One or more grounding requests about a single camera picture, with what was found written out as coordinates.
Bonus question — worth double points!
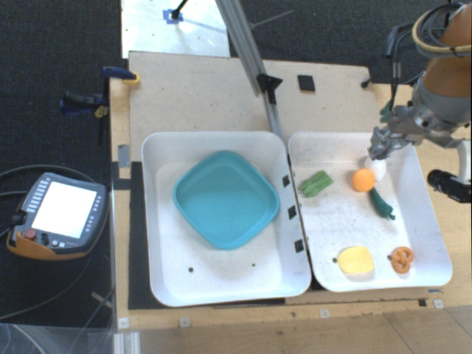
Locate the orange ball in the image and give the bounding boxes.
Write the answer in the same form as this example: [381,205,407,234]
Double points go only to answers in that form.
[352,168,377,193]

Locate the white egg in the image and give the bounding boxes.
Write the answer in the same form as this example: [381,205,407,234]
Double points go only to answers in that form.
[364,156,388,181]

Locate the white plastic tray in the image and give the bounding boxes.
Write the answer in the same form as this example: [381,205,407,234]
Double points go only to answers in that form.
[141,131,313,308]
[288,131,454,294]

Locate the yellow lemon slice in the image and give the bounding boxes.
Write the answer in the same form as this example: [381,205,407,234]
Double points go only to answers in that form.
[337,245,375,275]

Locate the blue plate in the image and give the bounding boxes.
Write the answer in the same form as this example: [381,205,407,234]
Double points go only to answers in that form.
[172,150,281,251]

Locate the orange pretzel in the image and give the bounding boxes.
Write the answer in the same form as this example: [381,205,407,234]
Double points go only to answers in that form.
[390,246,415,275]

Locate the black cylinder on white bracket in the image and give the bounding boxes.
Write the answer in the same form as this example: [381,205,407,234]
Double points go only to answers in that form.
[426,137,472,204]

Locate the black block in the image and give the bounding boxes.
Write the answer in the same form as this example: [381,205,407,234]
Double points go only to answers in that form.
[297,74,316,93]

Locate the pale wood board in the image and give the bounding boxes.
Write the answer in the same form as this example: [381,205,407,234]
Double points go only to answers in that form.
[127,51,431,310]

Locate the green asparagus bundle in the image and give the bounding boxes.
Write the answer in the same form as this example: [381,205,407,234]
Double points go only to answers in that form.
[298,170,334,199]

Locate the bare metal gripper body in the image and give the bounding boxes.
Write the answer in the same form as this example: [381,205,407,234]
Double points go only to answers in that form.
[371,104,460,150]

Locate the dark green pepper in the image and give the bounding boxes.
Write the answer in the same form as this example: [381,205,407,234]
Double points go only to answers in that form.
[369,187,397,221]

